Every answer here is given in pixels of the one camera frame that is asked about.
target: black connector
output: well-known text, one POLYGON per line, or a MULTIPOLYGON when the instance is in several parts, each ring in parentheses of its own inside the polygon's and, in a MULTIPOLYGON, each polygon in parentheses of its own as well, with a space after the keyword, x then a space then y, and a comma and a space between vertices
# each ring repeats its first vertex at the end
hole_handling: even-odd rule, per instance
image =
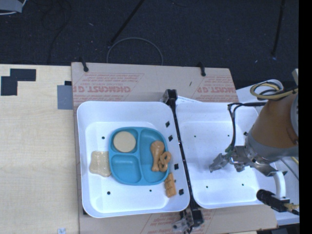
POLYGON ((257 199, 260 200, 265 205, 271 206, 273 210, 278 211, 279 213, 287 212, 287 207, 284 206, 285 203, 289 203, 289 199, 279 200, 276 197, 273 197, 275 194, 269 191, 260 189, 257 192, 257 199))

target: light wood surface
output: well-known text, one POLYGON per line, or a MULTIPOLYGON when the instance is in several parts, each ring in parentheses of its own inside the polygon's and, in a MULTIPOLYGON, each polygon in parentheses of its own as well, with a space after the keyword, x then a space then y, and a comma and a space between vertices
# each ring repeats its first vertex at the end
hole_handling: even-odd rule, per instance
POLYGON ((73 110, 58 110, 57 85, 70 66, 0 65, 36 69, 17 96, 0 96, 0 233, 79 233, 73 110))

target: blue divided plate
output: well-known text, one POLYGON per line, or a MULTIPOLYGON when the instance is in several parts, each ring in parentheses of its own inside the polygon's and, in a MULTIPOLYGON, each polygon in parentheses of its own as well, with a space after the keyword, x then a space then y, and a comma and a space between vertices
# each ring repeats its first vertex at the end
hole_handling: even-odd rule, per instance
POLYGON ((152 128, 146 127, 123 127, 116 129, 109 140, 109 164, 114 178, 123 184, 128 185, 156 185, 163 182, 169 173, 153 172, 153 155, 150 150, 151 144, 160 140, 168 147, 163 135, 152 128), (113 144, 116 134, 122 131, 131 133, 136 139, 136 146, 128 153, 118 151, 113 144))

